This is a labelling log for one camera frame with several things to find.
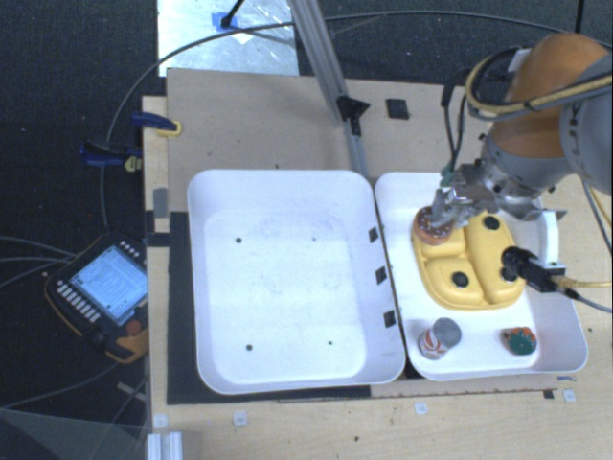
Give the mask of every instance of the red and white can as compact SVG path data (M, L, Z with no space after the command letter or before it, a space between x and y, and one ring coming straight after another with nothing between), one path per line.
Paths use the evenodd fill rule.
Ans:
M441 359L462 339L458 324L450 318L440 318L424 331L418 340L421 353L428 359Z

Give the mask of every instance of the transparent plastic sheet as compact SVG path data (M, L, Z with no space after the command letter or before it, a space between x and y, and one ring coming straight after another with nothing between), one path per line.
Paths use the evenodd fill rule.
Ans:
M0 458L142 460L147 430L0 410Z
M225 15L236 1L158 0L159 57L204 35L219 33L213 14ZM245 28L262 22L290 21L291 12L285 0L245 0L235 19L238 27ZM160 76L164 77L168 68L298 75L293 28L255 35L235 34L191 49L162 65Z

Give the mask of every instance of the dark background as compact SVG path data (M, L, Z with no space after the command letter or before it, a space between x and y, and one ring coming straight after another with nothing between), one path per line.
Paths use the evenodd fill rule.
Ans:
M436 10L477 12L573 31L578 0L320 0L325 15ZM611 42L612 0L586 0L582 31ZM99 170L79 161L79 145L102 141L121 98L157 59L156 0L0 0L0 235L44 242L73 252L102 231ZM531 45L546 32L460 16L387 17L345 31L330 24L347 78L445 82L455 71L511 45ZM309 67L299 45L301 73ZM139 98L163 94L155 76L138 89L113 136L139 142L127 113ZM106 204L111 228L144 235L142 179L108 168ZM0 241L0 259L49 256L48 251ZM36 263L1 263L0 284ZM0 405L85 380L112 364L93 352L43 299L41 271L0 289ZM136 385L143 361L23 411L110 421ZM138 425L135 401L119 418Z

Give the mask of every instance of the empty white tray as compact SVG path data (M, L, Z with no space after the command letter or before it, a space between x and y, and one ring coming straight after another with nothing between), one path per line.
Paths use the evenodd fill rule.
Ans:
M206 171L188 189L196 352L221 394L383 383L405 365L373 190Z
M375 187L407 351L415 369L431 380L577 371L587 359L587 344L570 299L528 287L505 309L458 311L439 306L428 295L410 229L416 212L432 203L440 179L437 173L393 172L379 178ZM498 216L519 247L538 253L536 222L518 221L503 212ZM430 360L421 355L418 339L439 317L455 320L462 329L462 340L442 359ZM536 351L528 356L512 355L500 333L524 326L536 334Z

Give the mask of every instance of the table top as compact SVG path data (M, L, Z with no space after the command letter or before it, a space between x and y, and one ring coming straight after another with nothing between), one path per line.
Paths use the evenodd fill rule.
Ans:
M348 87L371 103L361 124L372 180L386 172L435 172L446 163L438 85L348 80ZM172 187L181 190L194 172L347 169L342 127L320 96L312 78L170 70L168 99L144 98L144 110L168 114L184 128L170 139L144 130L145 200L154 231L170 231L169 212L185 203L185 193ZM387 117L389 98L407 101L408 121ZM460 161L478 156L477 137L487 126L469 120L466 130ZM168 204L156 206L154 192L165 190ZM610 207L610 197L602 199ZM609 279L611 260L579 181L565 179L543 202L569 210L559 227L568 275ZM151 414L156 432L183 431L185 458L605 458L613 451L611 318L586 306L577 312L588 362L568 377L400 379L372 387L368 399L168 405L168 265L167 247L148 248ZM610 288L584 294L611 306Z

